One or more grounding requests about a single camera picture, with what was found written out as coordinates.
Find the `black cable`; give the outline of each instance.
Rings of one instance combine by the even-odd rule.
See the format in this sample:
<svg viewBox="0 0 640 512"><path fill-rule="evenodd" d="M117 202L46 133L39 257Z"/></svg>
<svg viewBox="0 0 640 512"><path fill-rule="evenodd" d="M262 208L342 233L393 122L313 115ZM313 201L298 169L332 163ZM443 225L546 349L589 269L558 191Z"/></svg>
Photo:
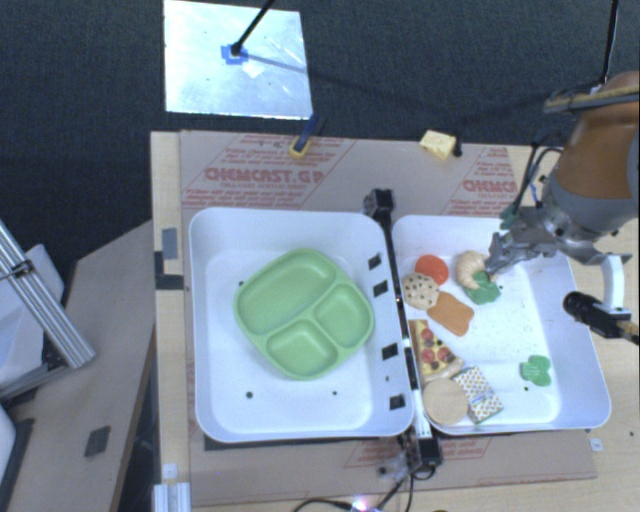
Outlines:
<svg viewBox="0 0 640 512"><path fill-rule="evenodd" d="M311 503L324 503L325 505L332 505L333 507L339 508L341 510L351 510L351 503L347 503L346 501L326 500L324 498L311 498L310 500L306 500L300 503L300 505L293 509L293 512L298 512Z"/></svg>
<svg viewBox="0 0 640 512"><path fill-rule="evenodd" d="M384 506L389 502L389 500L391 498L393 498L393 496L395 496L395 494L398 492L398 490L400 489L400 487L402 486L402 484L404 483L404 481L406 480L406 477L403 478L402 480L400 480L393 489L391 489L387 495L382 498L382 500L380 500L380 502L376 505L375 508L377 508L378 510L382 510L384 508Z"/></svg>
<svg viewBox="0 0 640 512"><path fill-rule="evenodd" d="M536 157L536 153L538 152L538 148L542 145L542 143L547 140L551 136L551 133L547 129L538 130L535 137L533 138L533 142L531 142L531 153L529 154L529 159L527 160L527 165L524 168L524 175L522 176L522 184L520 185L520 190L516 195L516 198L513 200L513 212L515 215L518 213L520 209L520 203L522 203L522 198L524 197L524 193L529 187L529 175L531 173L531 169L533 166L534 159Z"/></svg>
<svg viewBox="0 0 640 512"><path fill-rule="evenodd" d="M556 147L549 147L542 150L542 153L538 155L536 158L536 154L538 153L538 149L540 148L539 142L534 142L531 144L531 154L529 155L529 160L527 161L527 165L525 167L524 176L522 177L522 185L520 186L520 190L518 191L518 195L513 201L513 215L515 215L520 209L520 204L522 203L522 198L524 197L527 188L535 178L535 175L540 168L540 162L542 159L549 154L550 152L556 152L562 154L562 150Z"/></svg>
<svg viewBox="0 0 640 512"><path fill-rule="evenodd" d="M430 468L431 471L429 471L429 474L425 477L418 477L416 476L417 470L414 471L411 476L413 476L414 480L418 480L418 482L426 482L427 480L429 480L430 478L433 477L433 475L436 474L436 467L435 466L431 466Z"/></svg>
<svg viewBox="0 0 640 512"><path fill-rule="evenodd" d="M404 512L409 512L409 510L411 509L411 504L413 502L413 482L416 479L416 477L412 473L410 478L411 479L409 480L409 498L407 499L407 506L404 508Z"/></svg>
<svg viewBox="0 0 640 512"><path fill-rule="evenodd" d="M602 65L602 74L600 75L600 83L604 85L609 78L609 66L611 65L611 51L613 43L616 39L616 25L618 24L618 0L611 0L611 11L609 13L609 30L607 32L607 45L604 51L604 64Z"/></svg>
<svg viewBox="0 0 640 512"><path fill-rule="evenodd" d="M249 27L247 27L247 30L245 30L244 33L240 36L240 39L238 39L235 43L231 45L231 55L235 57L240 55L240 51L242 50L242 45L247 40L247 38L251 35L251 32L253 32L253 29L258 26L258 23L260 23L260 20L264 17L264 15L267 14L267 11L271 9L271 6L275 3L275 1L276 0L267 0L267 2L262 6L262 9L260 9L260 12L258 12L258 15L253 19Z"/></svg>

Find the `metal rod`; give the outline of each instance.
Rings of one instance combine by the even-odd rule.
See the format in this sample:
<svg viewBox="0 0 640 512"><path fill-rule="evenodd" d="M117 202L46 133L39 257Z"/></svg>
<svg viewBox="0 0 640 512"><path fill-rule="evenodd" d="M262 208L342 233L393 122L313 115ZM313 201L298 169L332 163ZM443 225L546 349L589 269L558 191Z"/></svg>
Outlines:
<svg viewBox="0 0 640 512"><path fill-rule="evenodd" d="M267 14L267 11L271 9L271 6L275 3L275 1L276 0L267 0L267 2L262 6L262 9L260 9L260 12L258 13L258 15L253 19L253 21L251 22L251 25L249 25L247 30L244 31L244 34L242 34L240 36L240 39L238 39L235 43L231 45L231 55L233 55L234 57L237 57L238 55L240 55L240 51L242 50L242 45L247 40L247 38L251 35L251 32L253 32L253 29L258 26L258 23L260 23L260 20L264 17L264 15Z"/></svg>
<svg viewBox="0 0 640 512"><path fill-rule="evenodd" d="M6 274L0 274L0 281L9 279L12 276L19 276L19 275L22 275L23 273L25 274L29 273L31 272L31 270L32 270L31 262L23 261L22 263L19 263L18 265L11 267L11 270Z"/></svg>
<svg viewBox="0 0 640 512"><path fill-rule="evenodd" d="M26 261L26 255L7 227L0 221L0 271L25 306L31 311L65 362L79 368L93 357L95 351L71 323L62 306L51 294L37 271L16 274L14 269Z"/></svg>
<svg viewBox="0 0 640 512"><path fill-rule="evenodd" d="M46 364L42 364L30 372L25 373L11 384L0 388L0 401L10 400L26 391L37 388L45 382L49 382L63 374L65 371L69 371L69 368L66 366L58 366L57 368L49 370Z"/></svg>

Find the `cable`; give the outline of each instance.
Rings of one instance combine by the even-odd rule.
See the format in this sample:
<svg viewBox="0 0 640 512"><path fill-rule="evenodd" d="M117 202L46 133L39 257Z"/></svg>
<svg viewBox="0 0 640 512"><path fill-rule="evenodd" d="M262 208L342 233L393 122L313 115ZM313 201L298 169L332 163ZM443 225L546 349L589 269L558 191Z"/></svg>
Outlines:
<svg viewBox="0 0 640 512"><path fill-rule="evenodd" d="M522 202L522 198L524 197L524 193L527 190L527 187L529 186L529 184L531 183L531 181L533 180L533 178L535 177L535 173L537 172L537 169L540 165L540 162L542 161L542 158L549 152L549 151L558 151L560 152L560 150L558 148L555 147L550 147L550 148L545 148L542 153L540 154L540 156L538 157L537 160L535 160L536 158L536 154L538 153L538 149L540 148L540 146L542 145L542 143L547 140L551 135L555 135L553 133L550 133L548 130L542 130L539 131L536 136L533 139L533 142L531 143L531 153L529 154L529 160L527 161L527 165L524 168L524 176L522 177L522 184L520 185L520 190L518 191L518 194L516 196L516 198L514 199L513 203L512 203L512 214L515 215L518 210L520 209L520 203Z"/></svg>
<svg viewBox="0 0 640 512"><path fill-rule="evenodd" d="M538 199L538 191L536 190L536 186L533 183L529 183L529 190L531 191L531 195L533 196L533 202L535 204L540 203Z"/></svg>
<svg viewBox="0 0 640 512"><path fill-rule="evenodd" d="M538 174L538 171L540 170L540 164L542 163L542 160L544 159L544 157L551 152L558 153L559 155L562 154L562 150L560 148L551 147L551 148L543 149L542 153L540 153L538 155L538 158L536 158L536 161L533 164L533 166L530 169L527 169L527 174L528 174L527 178L528 178L529 184L531 184L533 179L536 177L536 174Z"/></svg>
<svg viewBox="0 0 640 512"><path fill-rule="evenodd" d="M311 503L324 503L326 505L332 505L335 508L339 508L341 510L351 510L351 503L347 503L346 501L326 500L324 498L311 498L310 500L306 500L300 503L300 505L293 509L293 512L299 512Z"/></svg>
<svg viewBox="0 0 640 512"><path fill-rule="evenodd" d="M609 12L609 30L607 32L607 45L604 50L604 64L602 65L602 74L600 75L600 83L605 84L609 78L609 66L611 66L611 52L613 44L616 40L616 28L618 25L618 0L611 1L611 11Z"/></svg>
<svg viewBox="0 0 640 512"><path fill-rule="evenodd" d="M411 504L413 503L414 482L416 480L419 481L419 482L424 482L426 480L429 480L431 477L433 477L433 475L435 475L436 467L432 466L430 468L429 473L425 477L416 476L417 471L418 470L415 470L413 473L410 473L407 477L405 477L402 480L400 480L380 500L380 502L374 508L376 510L383 510L384 507L387 505L387 503L389 503L391 498L393 498L397 494L397 492L400 490L400 487L402 487L402 484L404 484L405 481L408 478L409 479L409 497L407 499L407 505L406 505L406 507L404 509L404 512L409 512L409 510L411 509ZM333 506L335 508L339 508L341 510L349 510L349 511L353 510L353 505L351 503L347 503L346 501L328 500L328 499L324 499L324 498L312 498L312 499L309 499L309 500L306 500L306 501L303 501L302 503L300 503L292 512L299 512L304 507L306 507L307 505L310 505L312 503L324 503L325 505L331 505L331 506Z"/></svg>
<svg viewBox="0 0 640 512"><path fill-rule="evenodd" d="M402 484L406 479L407 477L400 480L396 484L396 486L393 489L391 489L384 498L382 498L382 500L376 505L375 508L377 508L378 510L382 510L384 506L389 502L389 500L393 498L393 496L398 492L398 490L400 489L400 487L402 486Z"/></svg>

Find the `metal bracket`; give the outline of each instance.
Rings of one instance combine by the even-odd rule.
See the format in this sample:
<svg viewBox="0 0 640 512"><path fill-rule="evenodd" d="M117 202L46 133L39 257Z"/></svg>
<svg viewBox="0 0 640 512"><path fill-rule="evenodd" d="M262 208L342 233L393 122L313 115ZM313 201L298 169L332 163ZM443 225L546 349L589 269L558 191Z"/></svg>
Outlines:
<svg viewBox="0 0 640 512"><path fill-rule="evenodd" d="M631 313L624 304L624 270L622 266L629 261L630 254L607 254L600 263L604 278L604 299L601 308L610 314Z"/></svg>
<svg viewBox="0 0 640 512"><path fill-rule="evenodd" d="M407 323L407 316L404 310L404 302L402 300L402 289L400 285L400 276L398 274L398 264L395 257L395 249L393 247L393 238L391 234L391 212L394 208L393 193L391 190L374 189L371 193L365 197L363 203L363 212L373 218L384 233L385 242L387 246L387 256L389 259L389 267L391 269L391 277L393 278L393 289L395 293L396 303L398 306L398 319L400 321L400 329L402 332L402 344L407 361L407 372L409 374L409 381L411 383L411 397L413 402L413 424L410 427L411 432L414 433L418 440L419 452L425 465L435 464L437 457L432 454L427 454L423 450L423 446L429 446L433 453L439 454L438 440L434 438L431 431L431 425L424 412L424 406L422 404L422 391L420 389L420 379L417 378L418 369L415 363L415 357L413 354L413 348L411 343L411 335L409 334L409 327ZM392 402L391 406L398 406L399 401Z"/></svg>
<svg viewBox="0 0 640 512"><path fill-rule="evenodd" d="M27 274L33 272L35 267L33 266L33 262L31 260L24 260L11 267L8 273L0 275L0 281L4 281L5 279L9 279L10 277L22 277Z"/></svg>
<svg viewBox="0 0 640 512"><path fill-rule="evenodd" d="M154 512L191 512L191 492L188 482L153 487Z"/></svg>

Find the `green plate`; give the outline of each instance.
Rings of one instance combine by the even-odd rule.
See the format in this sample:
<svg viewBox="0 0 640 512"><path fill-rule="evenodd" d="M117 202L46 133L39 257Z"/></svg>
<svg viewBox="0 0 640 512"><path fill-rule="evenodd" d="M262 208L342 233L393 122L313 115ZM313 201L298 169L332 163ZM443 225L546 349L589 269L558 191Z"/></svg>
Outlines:
<svg viewBox="0 0 640 512"><path fill-rule="evenodd" d="M373 331L371 305L329 258L296 249L238 289L238 325L271 363L294 379L318 378L355 352Z"/></svg>

